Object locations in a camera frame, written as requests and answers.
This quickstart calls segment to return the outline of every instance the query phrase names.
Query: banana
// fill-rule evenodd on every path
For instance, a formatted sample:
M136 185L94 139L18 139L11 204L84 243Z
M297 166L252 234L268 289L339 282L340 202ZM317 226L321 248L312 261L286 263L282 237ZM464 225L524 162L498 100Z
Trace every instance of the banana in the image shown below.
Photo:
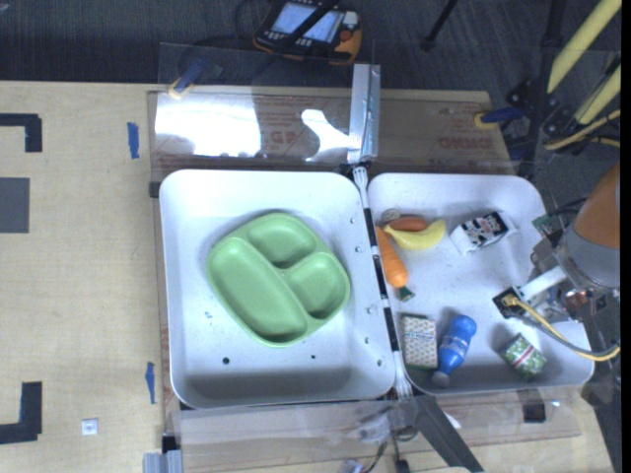
M394 238L399 247L408 250L422 250L436 245L443 239L447 231L447 224L444 219L439 219L421 232L402 232L391 226L386 226L384 231Z

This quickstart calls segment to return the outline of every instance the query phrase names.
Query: wooden table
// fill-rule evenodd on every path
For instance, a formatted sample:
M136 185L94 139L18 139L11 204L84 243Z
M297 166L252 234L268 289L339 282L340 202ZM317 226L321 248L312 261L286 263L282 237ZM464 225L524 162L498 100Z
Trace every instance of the wooden table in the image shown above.
M25 152L24 128L0 127L0 176L31 181L29 232L0 234L0 423L18 422L23 382L43 388L42 433L0 445L1 472L140 471L143 454L161 447L159 283L148 194L148 94L157 88L0 83L0 112L36 113L43 124L41 153ZM130 154L128 123L138 127L138 159ZM469 437L488 471L508 471L508 464L513 471L611 471L592 408L578 388L561 392L577 431L504 444ZM82 435L85 419L99 420L97 434ZM444 467L436 452L407 446L414 471ZM393 471L391 462L374 471Z

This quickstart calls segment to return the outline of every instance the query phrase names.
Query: blue bottle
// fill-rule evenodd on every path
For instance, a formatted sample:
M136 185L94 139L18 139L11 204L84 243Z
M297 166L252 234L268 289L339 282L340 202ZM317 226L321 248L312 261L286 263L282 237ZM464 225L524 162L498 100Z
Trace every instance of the blue bottle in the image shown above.
M476 330L475 321L468 315L457 315L452 319L438 349L438 369L432 376L435 385L449 386L450 375L464 361Z

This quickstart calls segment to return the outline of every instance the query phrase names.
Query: yellow pole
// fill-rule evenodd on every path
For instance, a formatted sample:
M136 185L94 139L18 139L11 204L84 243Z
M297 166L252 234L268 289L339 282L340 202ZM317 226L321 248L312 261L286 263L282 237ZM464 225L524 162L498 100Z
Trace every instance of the yellow pole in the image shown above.
M548 94L565 78L598 34L622 7L622 0L600 0L552 64Z
M592 120L600 114L606 105L620 93L622 81L622 65L609 76L600 89L597 89L587 100L583 102L574 114L574 118L579 124L590 124Z

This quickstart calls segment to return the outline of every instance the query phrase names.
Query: small white square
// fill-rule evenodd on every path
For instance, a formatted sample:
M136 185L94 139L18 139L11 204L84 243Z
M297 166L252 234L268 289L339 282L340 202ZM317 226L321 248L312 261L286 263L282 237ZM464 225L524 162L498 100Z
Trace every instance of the small white square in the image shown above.
M99 419L84 419L81 421L81 434L86 437L87 435L96 435L99 433Z

